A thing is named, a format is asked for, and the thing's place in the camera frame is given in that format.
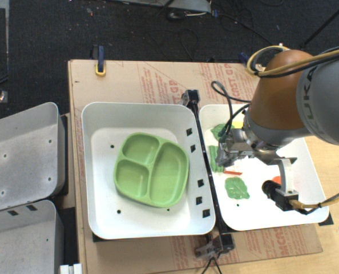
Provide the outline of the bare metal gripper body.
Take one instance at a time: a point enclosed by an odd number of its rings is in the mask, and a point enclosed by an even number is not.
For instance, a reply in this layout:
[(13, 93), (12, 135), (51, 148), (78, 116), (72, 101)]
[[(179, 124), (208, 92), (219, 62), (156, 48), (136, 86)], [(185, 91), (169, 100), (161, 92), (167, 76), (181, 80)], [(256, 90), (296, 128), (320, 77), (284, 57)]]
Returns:
[(277, 147), (260, 140), (251, 130), (233, 128), (219, 137), (218, 150), (228, 154), (237, 154), (238, 160), (258, 158), (267, 165), (273, 165), (277, 159)]

